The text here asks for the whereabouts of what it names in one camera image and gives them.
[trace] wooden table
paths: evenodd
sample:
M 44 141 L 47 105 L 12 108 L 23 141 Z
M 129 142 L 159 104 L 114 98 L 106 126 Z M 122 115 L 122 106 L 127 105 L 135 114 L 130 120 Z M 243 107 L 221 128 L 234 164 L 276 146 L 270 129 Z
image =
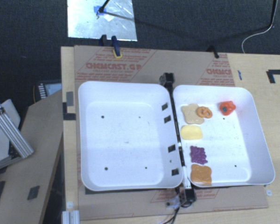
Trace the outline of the wooden table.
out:
M 189 56 L 203 56 L 204 52 L 189 52 Z M 175 223 L 210 224 L 210 223 L 280 223 L 280 75 L 275 75 L 275 83 L 268 80 L 266 71 L 280 70 L 280 56 L 227 54 L 234 83 L 244 87 L 254 97 L 259 119 L 263 128 L 266 142 L 270 151 L 276 177 L 272 184 L 266 187 L 272 192 L 268 196 L 269 208 L 255 210 L 237 210 L 223 212 L 208 212 L 177 215 Z M 62 81 L 63 102 L 66 94 L 73 91 L 74 85 L 74 48 L 62 48 Z M 75 113 L 75 105 L 69 106 L 68 113 Z M 77 143 L 76 124 L 71 120 L 63 123 L 64 132 L 64 160 L 65 160 L 65 188 L 67 210 L 78 210 L 77 191 Z M 82 224 L 153 224 L 168 220 L 168 216 L 149 216 L 116 218 L 104 220 L 81 221 Z

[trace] dark background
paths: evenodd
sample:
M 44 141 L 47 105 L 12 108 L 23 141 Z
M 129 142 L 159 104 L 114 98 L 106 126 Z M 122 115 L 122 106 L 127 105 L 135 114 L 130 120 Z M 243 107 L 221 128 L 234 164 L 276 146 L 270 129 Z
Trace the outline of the dark background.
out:
M 273 0 L 132 2 L 138 41 L 120 46 L 206 51 L 213 45 L 232 53 L 242 53 L 242 41 L 270 25 L 273 6 Z M 0 0 L 0 102 L 11 98 L 23 113 L 38 81 L 61 78 L 60 47 L 73 45 L 98 45 L 98 40 L 67 37 L 67 0 Z M 280 0 L 274 28 L 249 39 L 245 52 L 280 54 Z M 45 223 L 60 220 L 60 166 Z

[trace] silver metal plate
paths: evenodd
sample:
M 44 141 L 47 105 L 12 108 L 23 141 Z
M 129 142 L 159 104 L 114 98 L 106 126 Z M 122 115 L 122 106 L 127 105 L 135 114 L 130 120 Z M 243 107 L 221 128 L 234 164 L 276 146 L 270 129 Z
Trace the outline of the silver metal plate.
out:
M 121 41 L 137 41 L 132 0 L 110 0 L 102 14 L 97 10 L 106 0 L 67 0 L 68 36 L 99 39 L 113 35 Z

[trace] red toy food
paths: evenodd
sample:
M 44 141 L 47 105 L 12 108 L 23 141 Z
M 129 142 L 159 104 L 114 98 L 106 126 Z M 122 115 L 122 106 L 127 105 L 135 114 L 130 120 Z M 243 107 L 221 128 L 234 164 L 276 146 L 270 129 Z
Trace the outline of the red toy food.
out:
M 232 101 L 222 102 L 220 105 L 220 111 L 223 115 L 230 115 L 232 111 L 236 109 L 236 106 Z

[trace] pretzel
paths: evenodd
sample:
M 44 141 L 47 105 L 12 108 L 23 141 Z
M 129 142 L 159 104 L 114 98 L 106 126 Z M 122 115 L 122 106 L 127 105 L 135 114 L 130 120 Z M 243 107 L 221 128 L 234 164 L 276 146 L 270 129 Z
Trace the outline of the pretzel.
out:
M 209 119 L 213 116 L 213 113 L 210 111 L 210 109 L 204 106 L 197 108 L 196 113 L 201 118 Z

